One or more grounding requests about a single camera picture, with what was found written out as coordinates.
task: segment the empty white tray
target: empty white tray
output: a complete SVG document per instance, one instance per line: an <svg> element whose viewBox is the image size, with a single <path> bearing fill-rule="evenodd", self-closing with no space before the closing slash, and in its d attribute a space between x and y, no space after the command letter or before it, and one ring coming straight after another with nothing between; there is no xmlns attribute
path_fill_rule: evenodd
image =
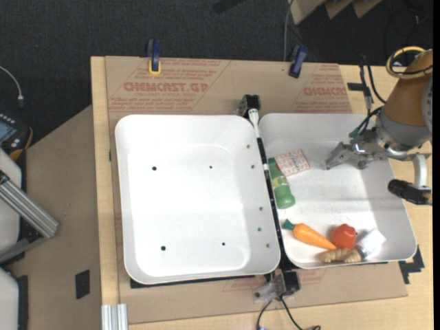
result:
<svg viewBox="0 0 440 330"><path fill-rule="evenodd" d="M347 143L348 134L363 121L355 114L275 114L264 116L260 129L267 157L302 149L310 169L288 177L296 204L279 210L280 223L306 223L329 237L332 228L347 223L362 238L378 228L386 242L376 255L363 263L409 259L416 251L416 240L402 200L388 191L394 178L388 160L371 162L360 170L346 162L326 170L325 161L336 145ZM322 264L321 248L304 244L283 230L289 259L301 268L341 264Z"/></svg>
<svg viewBox="0 0 440 330"><path fill-rule="evenodd" d="M252 125L235 115L128 115L115 129L124 261L157 284L266 274L280 260Z"/></svg>

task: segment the carrot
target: carrot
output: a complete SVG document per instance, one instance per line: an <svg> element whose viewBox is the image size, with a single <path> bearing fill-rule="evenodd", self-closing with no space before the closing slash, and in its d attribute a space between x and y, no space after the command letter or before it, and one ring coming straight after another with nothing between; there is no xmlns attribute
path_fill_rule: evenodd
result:
<svg viewBox="0 0 440 330"><path fill-rule="evenodd" d="M337 249L332 242L305 223L297 223L294 225L289 220L286 220L283 224L283 229L291 230L298 240L309 245L325 248L326 250Z"/></svg>

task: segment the red tomato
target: red tomato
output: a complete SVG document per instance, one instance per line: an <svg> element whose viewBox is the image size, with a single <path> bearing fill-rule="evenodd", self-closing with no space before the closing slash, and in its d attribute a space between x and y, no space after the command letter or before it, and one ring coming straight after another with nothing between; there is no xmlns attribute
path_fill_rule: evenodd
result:
<svg viewBox="0 0 440 330"><path fill-rule="evenodd" d="M343 223L331 231L331 242L339 248L353 248L356 243L356 230Z"/></svg>

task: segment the black fabric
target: black fabric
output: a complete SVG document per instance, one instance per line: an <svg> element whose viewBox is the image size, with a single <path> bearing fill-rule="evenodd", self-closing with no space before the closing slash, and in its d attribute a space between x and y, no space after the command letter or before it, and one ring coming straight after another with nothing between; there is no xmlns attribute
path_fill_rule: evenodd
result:
<svg viewBox="0 0 440 330"><path fill-rule="evenodd" d="M0 0L0 65L25 96L20 110L0 71L0 111L32 126L36 142L91 103L90 56L141 56L149 38L161 41L161 56L283 59L287 0L244 0L218 14L221 1ZM357 64L366 54L384 65L384 50L432 47L432 14L433 0L383 0L361 19L349 6L330 20L320 6L299 25L290 19L287 51L306 45L306 61Z"/></svg>

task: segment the cardboard sheet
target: cardboard sheet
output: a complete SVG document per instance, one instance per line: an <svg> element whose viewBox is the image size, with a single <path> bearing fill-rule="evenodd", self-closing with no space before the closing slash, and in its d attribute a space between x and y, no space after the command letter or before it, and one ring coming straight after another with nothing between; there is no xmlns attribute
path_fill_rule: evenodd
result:
<svg viewBox="0 0 440 330"><path fill-rule="evenodd" d="M114 129L131 113L231 114L245 94L258 94L266 113L350 113L338 65L305 63L300 78L289 63L240 60L162 59L162 74L151 76L146 59L106 57L111 165L115 206L120 302L131 324L236 314L261 310L253 290L264 276L138 287L124 267L122 220ZM301 290L290 307L406 296L397 263L298 270ZM279 307L274 304L270 309Z"/></svg>

